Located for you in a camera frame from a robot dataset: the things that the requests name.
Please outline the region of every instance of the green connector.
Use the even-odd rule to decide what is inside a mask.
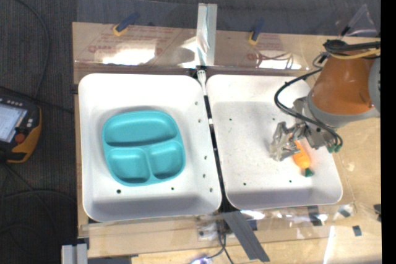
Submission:
[[[327,147],[327,151],[329,151],[329,153],[333,153],[335,150],[335,144],[333,144],[331,147]]]
[[[305,169],[305,177],[311,177],[314,174],[309,168]]]

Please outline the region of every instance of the orange carrot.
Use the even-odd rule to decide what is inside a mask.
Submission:
[[[293,155],[294,162],[299,168],[304,170],[305,177],[312,176],[314,173],[309,169],[311,166],[311,159],[298,141],[295,141],[295,144],[300,152]]]

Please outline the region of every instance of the white sink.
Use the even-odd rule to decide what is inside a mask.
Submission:
[[[79,84],[82,198],[95,221],[206,215],[220,206],[218,180],[204,96],[183,75],[90,74]],[[102,144],[105,122],[118,114],[161,111],[181,134],[185,165],[174,178],[129,185],[113,177]]]
[[[293,117],[274,103],[277,90],[293,77],[214,75],[207,92],[217,139],[225,192],[234,207],[242,210],[330,205],[342,196],[342,183],[333,156],[322,147],[301,144],[311,159],[312,177],[304,177],[291,157],[279,162],[270,157],[269,144],[277,124],[291,127]],[[289,106],[308,94],[304,81],[280,94]]]

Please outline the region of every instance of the black wire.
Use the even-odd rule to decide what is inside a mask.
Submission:
[[[51,190],[51,189],[33,189],[33,190],[26,191],[26,192],[17,192],[15,194],[5,195],[4,199],[5,200],[13,199],[16,197],[20,197],[20,196],[24,196],[24,195],[31,195],[31,194],[53,194],[53,195],[57,195],[57,196],[66,198],[75,205],[77,204],[77,202],[72,197],[68,196],[67,194],[64,194],[62,192],[57,192],[56,190]]]
[[[323,66],[318,65],[318,64],[316,64],[316,63],[317,63],[318,60],[320,60],[319,63],[321,64],[321,63],[323,63],[326,59],[327,59],[327,56],[326,56],[325,52],[320,53],[318,56],[316,56],[316,57],[314,58],[314,60],[312,61],[312,65],[313,65],[314,67],[316,67],[317,69],[320,69],[320,70],[321,70],[321,69],[323,69]]]
[[[43,78],[44,78],[46,69],[48,67],[48,59],[50,58],[50,49],[51,49],[50,35],[49,35],[48,29],[47,29],[43,19],[41,18],[39,13],[33,7],[29,6],[26,2],[24,2],[22,0],[13,0],[13,1],[16,1],[16,2],[20,3],[21,5],[23,5],[26,8],[28,8],[31,12],[33,12],[34,15],[37,17],[37,19],[40,21],[40,24],[43,27],[43,30],[44,30],[44,33],[45,33],[45,38],[46,38],[45,61],[44,61],[43,70],[41,72],[40,79],[39,79],[39,82],[38,82],[38,85],[37,85],[37,88],[36,88],[36,92],[33,95],[33,98],[35,99],[38,96],[38,92],[40,91],[41,83],[43,82]]]
[[[10,177],[10,174],[7,171],[6,172],[6,176],[4,178],[4,182],[3,182],[2,188],[1,188],[2,211],[3,211],[2,215],[1,215],[1,219],[4,220],[4,224],[7,223],[5,209],[4,209],[4,202],[7,199],[18,197],[20,194],[32,193],[32,192],[22,192],[22,193],[16,193],[16,194],[11,194],[11,195],[4,195],[5,188],[6,188],[6,182],[8,180],[8,177]],[[10,179],[12,180],[12,184],[14,185],[13,187],[16,190],[15,180],[12,177],[10,177]],[[58,194],[58,195],[61,195],[61,196],[67,196],[67,195],[59,193],[59,192],[55,192],[55,193]],[[37,231],[38,231],[37,229],[35,229],[35,228],[33,228],[33,227],[29,226],[29,225],[26,225],[26,224],[15,223],[15,220],[11,221],[10,225],[7,225],[7,226],[4,225],[4,226],[0,227],[0,235],[8,233],[8,235],[10,235],[10,238],[11,238],[12,242],[14,243],[14,245],[20,251],[22,251],[23,253],[26,253],[31,259],[33,259],[33,260],[35,260],[37,262],[40,262],[40,263],[41,262],[47,262],[47,263],[59,262],[59,260],[52,260],[52,259],[46,259],[46,258],[39,257],[38,255],[32,254],[31,252],[26,250],[23,246],[21,246],[20,243],[17,242],[17,239],[15,238],[15,236],[12,233],[14,231],[14,229],[24,229],[26,231],[34,232],[36,234],[36,236],[38,236],[42,241],[45,241],[45,239],[41,235],[39,235],[37,233]]]
[[[11,176],[13,175],[14,177],[16,177],[21,183],[23,183],[29,189],[29,191],[32,192],[32,194],[34,194],[36,196],[37,200],[41,203],[42,207],[45,209],[45,211],[48,215],[49,220],[51,221],[51,224],[53,226],[53,229],[54,229],[55,235],[58,239],[58,242],[61,243],[61,238],[60,238],[60,234],[59,234],[56,222],[55,222],[54,218],[52,217],[51,211],[48,208],[48,206],[46,205],[46,203],[41,199],[41,197],[38,194],[36,194],[34,192],[34,189],[26,181],[24,181],[24,179],[22,179],[13,169],[8,167],[8,165],[6,165],[6,164],[4,164],[3,166],[10,173]]]
[[[266,55],[263,55],[262,53],[258,53],[257,55],[258,55],[258,58],[257,58],[257,62],[256,62],[256,67],[260,67],[262,61],[286,61],[285,69],[289,69],[293,65],[293,54],[292,53],[282,53],[282,54],[276,55],[274,57],[266,56]]]
[[[293,54],[291,54],[286,62],[285,69],[291,69],[291,67],[293,66],[293,63],[294,63],[294,57],[293,57]]]
[[[323,46],[326,51],[331,54],[339,56],[349,56],[349,54],[345,54],[344,52],[358,51],[362,49],[379,49],[381,47],[381,41],[348,45],[342,40],[327,40],[323,44]],[[378,59],[380,57],[381,56],[364,56],[361,57],[361,59]]]
[[[209,256],[209,257],[205,257],[205,258],[214,258],[214,257],[219,256],[219,255],[222,254],[223,252],[225,252],[225,254],[226,254],[228,260],[230,261],[230,263],[231,263],[231,264],[234,264],[234,262],[232,261],[230,255],[228,254],[227,249],[226,249],[226,234],[225,234],[225,233],[220,234],[220,232],[219,232],[219,233],[217,234],[217,237],[218,237],[218,240],[219,240],[220,245],[222,246],[222,248],[221,248],[220,251],[218,251],[216,254],[211,255],[211,256]]]
[[[25,93],[17,92],[16,90],[12,90],[12,89],[7,88],[7,87],[2,86],[2,85],[0,85],[0,88],[5,89],[5,90],[7,90],[7,91],[9,91],[9,92],[11,92],[11,93],[15,93],[15,94],[20,95],[20,96],[23,96],[23,97],[26,97],[26,98],[30,98],[31,100],[35,101],[36,103],[46,104],[46,105],[48,105],[48,106],[51,106],[51,107],[54,107],[54,108],[58,108],[58,109],[60,109],[60,110],[63,110],[63,111],[65,111],[65,112],[67,112],[67,113],[74,114],[74,110],[73,110],[73,109],[68,109],[68,108],[65,108],[65,107],[62,107],[62,106],[58,106],[57,104],[53,104],[53,103],[49,103],[49,102],[44,101],[44,100],[40,100],[40,99],[37,99],[37,98],[33,98],[33,97],[31,97],[31,96],[29,96],[29,95],[27,95],[27,94],[25,94]]]
[[[280,94],[286,87],[290,86],[291,84],[293,84],[293,83],[295,83],[295,82],[298,82],[299,80],[305,80],[305,79],[307,79],[308,77],[310,77],[310,76],[312,76],[312,75],[314,75],[314,74],[320,72],[321,70],[322,70],[321,68],[320,68],[320,69],[317,69],[317,70],[314,70],[313,72],[310,72],[310,73],[308,73],[308,74],[305,74],[305,75],[302,75],[302,76],[300,76],[300,77],[297,77],[297,78],[295,78],[295,79],[293,79],[293,80],[291,80],[291,81],[289,81],[289,82],[286,82],[286,83],[285,83],[282,87],[280,87],[280,88],[278,89],[278,91],[275,93],[274,101],[275,101],[275,104],[277,105],[277,107],[278,107],[279,109],[281,109],[284,113],[289,114],[289,115],[291,115],[291,116],[293,116],[293,117],[295,117],[295,118],[297,118],[297,119],[303,120],[303,121],[305,121],[305,122],[309,122],[309,123],[311,123],[311,124],[314,124],[315,126],[318,126],[318,127],[320,127],[321,129],[324,129],[324,130],[326,130],[327,132],[329,132],[329,133],[333,136],[333,138],[334,138],[334,140],[335,140],[335,145],[336,145],[336,146],[339,146],[339,147],[342,147],[342,145],[343,145],[343,140],[342,140],[342,138],[341,138],[332,128],[328,127],[327,125],[325,125],[325,124],[323,124],[323,123],[321,123],[321,122],[319,122],[319,121],[312,120],[311,118],[308,118],[308,117],[306,117],[306,116],[303,116],[303,115],[300,114],[300,113],[297,113],[296,111],[294,111],[294,110],[288,108],[287,106],[285,106],[283,103],[281,103],[281,102],[279,101],[279,94]]]

